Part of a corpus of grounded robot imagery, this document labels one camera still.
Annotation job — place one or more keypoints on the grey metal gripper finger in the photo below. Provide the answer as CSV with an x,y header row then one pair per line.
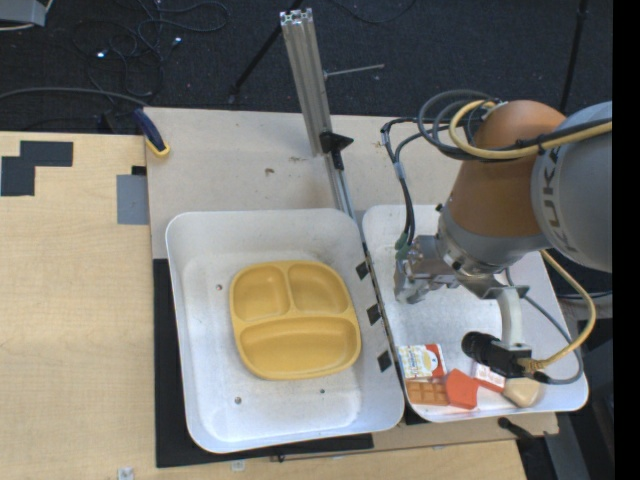
x,y
425,288
403,285

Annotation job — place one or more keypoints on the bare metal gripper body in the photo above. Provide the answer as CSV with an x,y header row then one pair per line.
x,y
431,260

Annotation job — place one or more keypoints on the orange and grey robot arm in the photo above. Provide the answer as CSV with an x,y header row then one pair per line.
x,y
505,188

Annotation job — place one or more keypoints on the thin black and white rod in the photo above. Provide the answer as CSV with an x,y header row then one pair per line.
x,y
372,273

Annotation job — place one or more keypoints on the white plastic tray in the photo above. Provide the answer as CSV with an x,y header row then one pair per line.
x,y
210,318
450,318

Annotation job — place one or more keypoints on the red and white carton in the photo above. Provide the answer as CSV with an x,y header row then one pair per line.
x,y
420,360

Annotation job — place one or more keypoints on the brown waffle biscuit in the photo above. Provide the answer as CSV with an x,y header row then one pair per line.
x,y
426,393

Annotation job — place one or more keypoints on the orange-red toy slice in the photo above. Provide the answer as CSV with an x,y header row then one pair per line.
x,y
462,390

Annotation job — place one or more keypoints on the red and white packet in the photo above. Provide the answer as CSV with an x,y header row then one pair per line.
x,y
487,378

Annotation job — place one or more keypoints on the yellow divided plate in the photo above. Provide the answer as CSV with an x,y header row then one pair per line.
x,y
295,328

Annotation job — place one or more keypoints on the beige toy bread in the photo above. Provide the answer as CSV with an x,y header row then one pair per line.
x,y
521,393

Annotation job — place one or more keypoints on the pale flat board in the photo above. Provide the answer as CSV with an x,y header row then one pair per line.
x,y
235,173

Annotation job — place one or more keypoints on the black cylinder on white bracket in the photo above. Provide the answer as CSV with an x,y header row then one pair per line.
x,y
492,353

